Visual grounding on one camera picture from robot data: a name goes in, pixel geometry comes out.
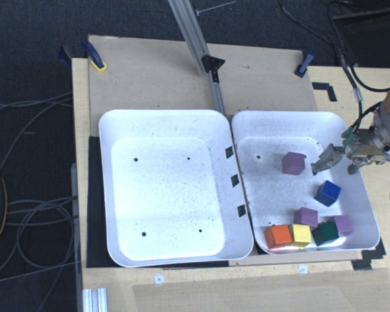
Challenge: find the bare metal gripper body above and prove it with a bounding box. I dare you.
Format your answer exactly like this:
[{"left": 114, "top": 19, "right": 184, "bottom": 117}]
[{"left": 344, "top": 127, "right": 390, "bottom": 167}]

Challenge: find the blue cube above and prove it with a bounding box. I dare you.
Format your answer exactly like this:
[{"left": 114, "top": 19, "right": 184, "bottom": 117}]
[{"left": 313, "top": 179, "right": 342, "bottom": 207}]

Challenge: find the purple cube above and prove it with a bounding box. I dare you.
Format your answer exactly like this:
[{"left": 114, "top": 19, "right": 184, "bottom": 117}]
[
  {"left": 333, "top": 214, "right": 355, "bottom": 235},
  {"left": 293, "top": 207, "right": 319, "bottom": 228},
  {"left": 281, "top": 151, "right": 307, "bottom": 176}
]

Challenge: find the white plastic tray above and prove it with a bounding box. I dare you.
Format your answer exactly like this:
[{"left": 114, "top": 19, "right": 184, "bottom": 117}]
[
  {"left": 230, "top": 110, "right": 382, "bottom": 256},
  {"left": 98, "top": 109, "right": 255, "bottom": 268}
]

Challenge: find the green cube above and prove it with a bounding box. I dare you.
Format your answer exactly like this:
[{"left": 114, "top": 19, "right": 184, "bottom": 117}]
[{"left": 311, "top": 221, "right": 340, "bottom": 247}]

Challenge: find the yellow cube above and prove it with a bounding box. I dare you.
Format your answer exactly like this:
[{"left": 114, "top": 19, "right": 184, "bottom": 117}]
[{"left": 289, "top": 224, "right": 313, "bottom": 248}]

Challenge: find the orange cube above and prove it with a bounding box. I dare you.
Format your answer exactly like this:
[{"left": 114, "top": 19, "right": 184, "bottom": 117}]
[{"left": 264, "top": 224, "right": 294, "bottom": 250}]

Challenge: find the brown cardboard board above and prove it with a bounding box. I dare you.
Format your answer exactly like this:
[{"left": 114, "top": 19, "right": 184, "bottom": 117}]
[{"left": 87, "top": 34, "right": 360, "bottom": 267}]

